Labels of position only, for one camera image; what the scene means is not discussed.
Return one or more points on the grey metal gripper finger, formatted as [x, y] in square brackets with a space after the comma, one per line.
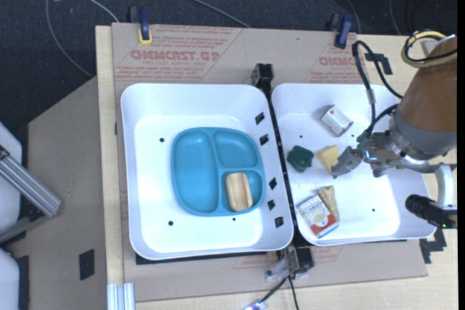
[347, 160]
[380, 170]

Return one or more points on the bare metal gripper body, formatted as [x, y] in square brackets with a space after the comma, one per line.
[388, 149]

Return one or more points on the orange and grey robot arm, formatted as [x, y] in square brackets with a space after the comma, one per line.
[432, 94]

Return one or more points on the yellow cheese wedge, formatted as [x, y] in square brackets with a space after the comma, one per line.
[328, 156]

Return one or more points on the white plastic tray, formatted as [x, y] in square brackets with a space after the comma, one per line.
[367, 192]
[152, 170]

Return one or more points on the tan pizza slice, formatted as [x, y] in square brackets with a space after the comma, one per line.
[330, 197]

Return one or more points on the dark green rounded block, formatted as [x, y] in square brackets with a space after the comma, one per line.
[300, 158]

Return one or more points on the white and red packet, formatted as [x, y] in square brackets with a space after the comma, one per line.
[316, 218]

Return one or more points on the tan bread loaf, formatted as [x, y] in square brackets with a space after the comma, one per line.
[238, 191]

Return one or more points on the blue divided plate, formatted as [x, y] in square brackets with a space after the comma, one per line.
[194, 170]

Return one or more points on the brown cardboard board, red print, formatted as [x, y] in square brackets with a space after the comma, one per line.
[218, 58]

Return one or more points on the black cylinder on white bracket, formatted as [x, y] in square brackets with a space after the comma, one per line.
[427, 208]

